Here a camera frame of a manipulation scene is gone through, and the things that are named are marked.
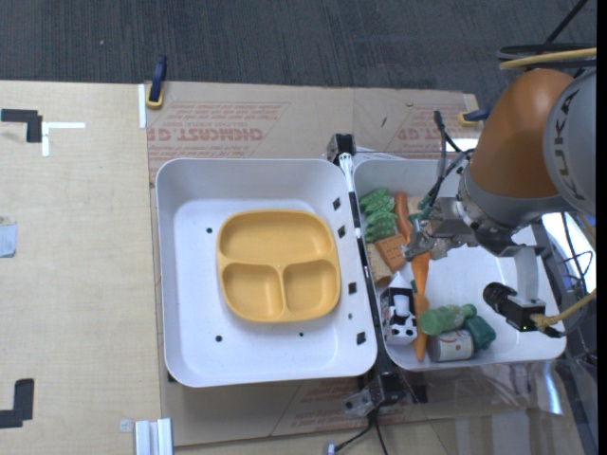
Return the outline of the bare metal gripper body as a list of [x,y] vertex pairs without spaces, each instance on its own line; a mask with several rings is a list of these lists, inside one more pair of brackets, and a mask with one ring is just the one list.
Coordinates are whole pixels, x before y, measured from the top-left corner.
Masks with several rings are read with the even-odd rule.
[[504,252],[504,229],[476,205],[456,197],[439,197],[433,204],[428,234],[432,257],[446,257],[461,246],[481,246],[494,255]]

